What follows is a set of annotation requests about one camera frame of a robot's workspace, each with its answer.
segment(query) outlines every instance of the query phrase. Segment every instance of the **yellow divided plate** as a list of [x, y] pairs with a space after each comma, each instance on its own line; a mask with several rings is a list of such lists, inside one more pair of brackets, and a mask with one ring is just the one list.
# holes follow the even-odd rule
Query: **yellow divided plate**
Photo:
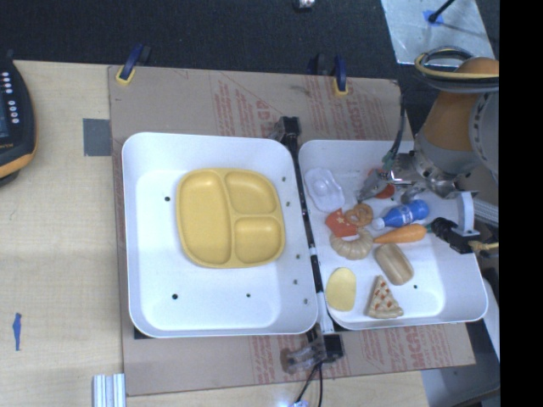
[[188, 172], [177, 185], [176, 217], [183, 250], [199, 265], [263, 265], [276, 259], [285, 245], [277, 191], [252, 170]]

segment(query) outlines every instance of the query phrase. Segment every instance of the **blue toy bottle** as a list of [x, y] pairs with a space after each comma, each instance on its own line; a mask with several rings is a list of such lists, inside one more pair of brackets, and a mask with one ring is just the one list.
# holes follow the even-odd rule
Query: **blue toy bottle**
[[428, 204], [421, 199], [392, 208], [384, 217], [373, 219], [372, 226], [380, 230], [385, 227], [401, 227], [428, 215]]

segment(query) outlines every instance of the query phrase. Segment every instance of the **wooden table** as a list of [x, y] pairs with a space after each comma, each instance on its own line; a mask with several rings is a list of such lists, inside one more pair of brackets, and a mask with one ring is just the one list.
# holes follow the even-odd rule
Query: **wooden table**
[[[83, 120], [109, 119], [108, 66], [15, 63], [39, 146], [0, 187], [0, 405], [92, 406], [92, 377], [123, 372], [112, 163], [83, 149]], [[302, 386], [130, 397], [126, 405], [286, 407]], [[325, 380], [323, 392], [323, 406], [428, 405], [418, 371]], [[316, 405], [318, 381], [304, 398]]]

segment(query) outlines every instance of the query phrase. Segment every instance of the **white tray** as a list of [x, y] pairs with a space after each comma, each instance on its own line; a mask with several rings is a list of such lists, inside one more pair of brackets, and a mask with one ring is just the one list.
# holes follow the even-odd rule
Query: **white tray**
[[[182, 251], [175, 195], [190, 170], [260, 172], [276, 187], [286, 243], [250, 268], [196, 265]], [[138, 133], [122, 148], [129, 310], [150, 337], [295, 334], [317, 317], [315, 284], [290, 152], [247, 137]]]
[[[391, 146], [392, 142], [313, 140], [300, 148], [299, 164], [302, 175], [316, 167], [333, 172], [335, 181], [344, 190], [345, 211], [356, 204], [355, 196], [364, 177], [370, 169], [382, 164], [381, 158]], [[404, 142], [400, 151], [406, 153], [411, 148], [412, 142]], [[324, 223], [327, 213], [318, 210], [309, 193], [305, 194], [323, 285], [326, 286], [327, 279], [339, 267], [351, 269], [356, 276], [354, 309], [344, 312], [328, 308], [329, 314], [338, 324], [350, 330], [363, 330], [476, 321], [482, 318], [488, 299], [475, 255], [459, 254], [434, 234], [427, 234], [417, 243], [400, 245], [415, 271], [413, 278], [404, 285], [395, 286], [389, 282], [390, 290], [404, 310], [403, 316], [390, 320], [375, 320], [366, 316], [375, 278], [383, 275], [374, 258], [378, 245], [374, 244], [371, 253], [362, 260], [350, 261], [339, 256], [330, 246], [330, 230]], [[456, 200], [444, 200], [431, 192], [424, 192], [418, 198], [425, 200], [430, 209], [428, 218], [418, 223], [426, 225], [436, 217], [445, 217], [459, 223]], [[382, 216], [400, 204], [400, 200], [370, 198], [365, 203], [373, 208], [375, 216]], [[375, 231], [370, 226], [367, 228], [374, 237], [389, 230], [385, 228]]]

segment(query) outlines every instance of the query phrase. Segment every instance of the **blue clamp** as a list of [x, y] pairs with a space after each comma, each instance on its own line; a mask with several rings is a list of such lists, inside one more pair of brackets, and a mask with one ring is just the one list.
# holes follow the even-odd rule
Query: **blue clamp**
[[132, 51], [130, 51], [125, 64], [117, 71], [115, 79], [123, 86], [130, 84], [136, 73], [134, 66], [147, 62], [150, 52], [150, 47], [144, 46], [141, 43], [136, 44]]
[[347, 68], [345, 66], [345, 61], [339, 54], [333, 58], [332, 75], [334, 76], [333, 88], [336, 94], [347, 95], [347, 93], [349, 93], [349, 90], [347, 89]]

